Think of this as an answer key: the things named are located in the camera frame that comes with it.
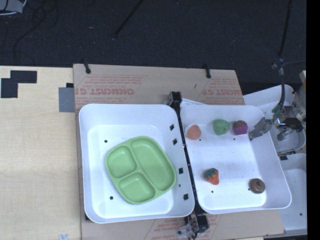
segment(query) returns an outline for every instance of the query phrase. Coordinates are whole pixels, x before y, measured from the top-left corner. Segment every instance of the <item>green divided plate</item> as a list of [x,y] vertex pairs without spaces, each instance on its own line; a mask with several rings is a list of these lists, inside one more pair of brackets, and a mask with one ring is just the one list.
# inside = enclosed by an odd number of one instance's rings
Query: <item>green divided plate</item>
[[177,181],[167,154],[147,136],[131,138],[112,148],[105,157],[105,167],[119,193],[132,204],[161,196]]

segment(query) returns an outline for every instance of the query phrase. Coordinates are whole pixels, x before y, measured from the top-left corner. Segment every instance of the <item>wooden table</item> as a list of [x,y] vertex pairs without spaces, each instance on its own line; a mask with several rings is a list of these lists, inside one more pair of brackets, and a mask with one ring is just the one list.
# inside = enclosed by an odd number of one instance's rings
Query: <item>wooden table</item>
[[[19,83],[17,98],[0,98],[0,239],[81,239],[76,115],[59,112],[59,88],[74,82],[74,69],[0,66],[0,78],[12,70],[37,71],[37,82]],[[258,218],[281,234],[278,211]],[[240,214],[237,220],[246,226]]]

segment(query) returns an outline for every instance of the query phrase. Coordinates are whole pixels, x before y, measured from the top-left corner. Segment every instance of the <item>black carpet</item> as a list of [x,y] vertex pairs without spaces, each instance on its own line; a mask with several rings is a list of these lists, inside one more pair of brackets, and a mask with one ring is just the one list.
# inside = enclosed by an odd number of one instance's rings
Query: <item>black carpet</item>
[[285,83],[301,84],[307,0],[143,0],[120,29],[138,2],[29,0],[23,13],[0,10],[0,65],[72,67],[82,60],[170,68],[207,64],[235,70],[246,94],[279,85],[278,69],[288,63]]

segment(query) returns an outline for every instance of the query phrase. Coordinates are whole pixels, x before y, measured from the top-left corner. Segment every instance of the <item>black tape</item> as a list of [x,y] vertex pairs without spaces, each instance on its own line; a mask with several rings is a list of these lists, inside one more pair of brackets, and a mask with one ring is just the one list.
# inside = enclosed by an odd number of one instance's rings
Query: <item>black tape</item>
[[288,160],[288,157],[286,155],[280,155],[280,160],[281,161]]
[[67,87],[67,88],[73,88],[73,87],[74,87],[74,84],[73,84],[72,82],[67,82],[67,83],[65,84],[65,87]]
[[11,70],[10,78],[1,79],[1,98],[18,98],[18,84],[36,84],[37,71]]

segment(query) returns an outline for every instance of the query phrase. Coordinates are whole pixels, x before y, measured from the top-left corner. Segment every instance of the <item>orange toy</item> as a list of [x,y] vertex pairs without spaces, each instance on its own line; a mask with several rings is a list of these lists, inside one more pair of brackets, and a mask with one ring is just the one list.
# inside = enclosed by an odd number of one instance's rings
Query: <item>orange toy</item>
[[215,168],[208,169],[204,172],[204,179],[213,185],[219,184],[219,171]]
[[201,136],[201,130],[198,125],[193,124],[188,126],[186,129],[186,137],[191,140],[197,140]]

